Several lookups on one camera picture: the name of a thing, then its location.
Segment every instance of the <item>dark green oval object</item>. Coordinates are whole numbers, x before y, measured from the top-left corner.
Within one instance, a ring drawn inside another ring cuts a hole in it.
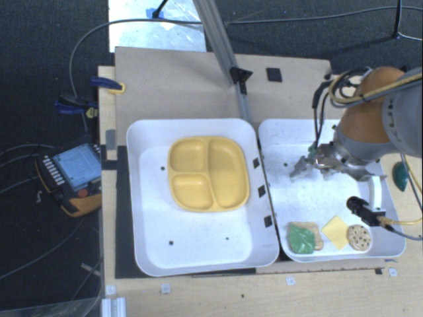
[[[308,229],[291,225],[291,232],[288,236],[292,251],[296,254],[312,254],[315,249],[315,235]]]
[[[392,176],[398,189],[400,189],[402,192],[405,191],[408,183],[408,174],[402,162],[395,163],[394,167],[392,168]]]

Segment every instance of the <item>blue clamp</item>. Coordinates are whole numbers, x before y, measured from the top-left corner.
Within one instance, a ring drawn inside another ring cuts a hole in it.
[[[105,77],[91,77],[90,84],[94,87],[108,88],[108,92],[111,94],[123,94],[125,92],[123,83],[117,83]]]

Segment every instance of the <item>black clamp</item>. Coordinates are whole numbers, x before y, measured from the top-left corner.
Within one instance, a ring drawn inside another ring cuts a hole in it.
[[[229,73],[231,74],[233,83],[239,83],[241,94],[247,95],[247,86],[245,84],[245,81],[250,78],[250,76],[252,75],[252,71],[246,71],[245,69],[232,67],[229,70]]]

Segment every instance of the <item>blue screen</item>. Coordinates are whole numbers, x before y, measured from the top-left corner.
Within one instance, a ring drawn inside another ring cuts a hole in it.
[[[88,143],[53,157],[74,191],[101,176],[100,160]]]

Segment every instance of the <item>black connector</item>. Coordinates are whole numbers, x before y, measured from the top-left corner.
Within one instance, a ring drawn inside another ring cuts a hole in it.
[[[371,226],[377,227],[380,225],[378,216],[385,216],[385,211],[372,211],[369,207],[369,203],[364,199],[352,196],[346,201],[346,206],[351,212],[362,219],[362,221]]]

